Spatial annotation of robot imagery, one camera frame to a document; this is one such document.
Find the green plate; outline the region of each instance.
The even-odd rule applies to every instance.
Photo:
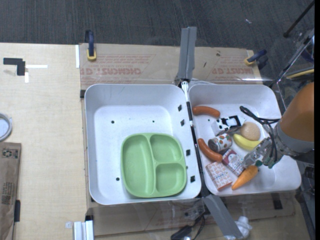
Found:
[[[121,173],[127,191],[140,198],[176,195],[187,183],[181,144],[163,133],[128,136],[121,147]]]

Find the toy hot dog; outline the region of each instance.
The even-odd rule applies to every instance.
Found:
[[[209,115],[215,118],[220,117],[220,111],[209,106],[195,106],[192,108],[192,113],[197,116],[201,114]]]
[[[211,150],[203,138],[198,138],[198,145],[202,153],[209,159],[217,162],[221,162],[223,159],[222,154],[219,154],[217,152],[214,152]]]

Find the toy banana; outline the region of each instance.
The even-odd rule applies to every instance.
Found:
[[[248,151],[253,150],[261,142],[261,140],[248,140],[236,133],[233,135],[233,140],[239,147]]]

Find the gray carpet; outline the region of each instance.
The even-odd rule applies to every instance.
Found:
[[[275,78],[315,25],[315,7],[288,38],[283,33],[312,0],[0,0],[0,42],[95,42],[179,46],[181,28],[197,27],[197,46],[267,50]]]

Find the wooden table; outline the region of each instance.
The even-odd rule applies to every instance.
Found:
[[[16,66],[0,64],[0,112],[12,118],[6,142],[22,144],[17,198],[21,202],[15,240],[71,240],[72,222],[87,212],[80,70],[75,45],[1,43],[1,58],[21,58],[29,81]],[[307,239],[299,204],[292,216],[251,221],[250,239]],[[105,236],[105,239],[170,237],[176,229]],[[199,239],[225,239],[217,225]]]

